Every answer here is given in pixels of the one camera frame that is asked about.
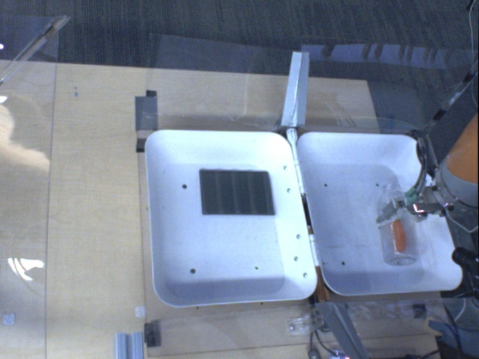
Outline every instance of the wooden table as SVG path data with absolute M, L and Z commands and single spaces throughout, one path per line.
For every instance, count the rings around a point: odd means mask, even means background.
M 285 76 L 57 66 L 52 154 L 51 161 L 44 162 L 51 165 L 43 282 L 48 359 L 112 358 L 115 334 L 141 331 L 146 320 L 141 312 L 150 290 L 145 292 L 144 268 L 150 263 L 143 263 L 144 210 L 140 208 L 141 177 L 135 151 L 135 96 L 156 90 L 160 111 L 203 115 L 220 108 L 220 114 L 227 109 L 244 116 L 280 108 L 281 113 L 286 83 Z M 333 114 L 334 108 L 340 108 L 351 117 L 374 116 L 367 82 L 363 81 L 310 79 L 311 113 L 321 117 L 324 105 Z M 331 124 L 337 119 L 325 120 Z M 168 309 L 163 315 L 174 318 L 184 313 Z M 268 318 L 261 322 L 265 328 L 272 323 Z M 23 325 L 37 324 L 26 321 Z M 436 343 L 432 335 L 419 331 L 392 331 L 380 339 L 373 335 L 365 344 L 374 348 L 377 358 L 423 355 L 434 350 Z M 11 333 L 12 341 L 15 334 L 21 331 Z M 175 346 L 170 345 L 171 353 L 182 352 L 181 342 L 188 338 L 178 338 Z M 14 343 L 6 356 L 1 356 L 44 357 L 41 343 L 33 351 L 28 348 L 35 346 L 32 341 L 22 342 Z M 303 342 L 275 347 L 258 343 L 258 348 L 169 358 L 306 358 L 307 350 Z

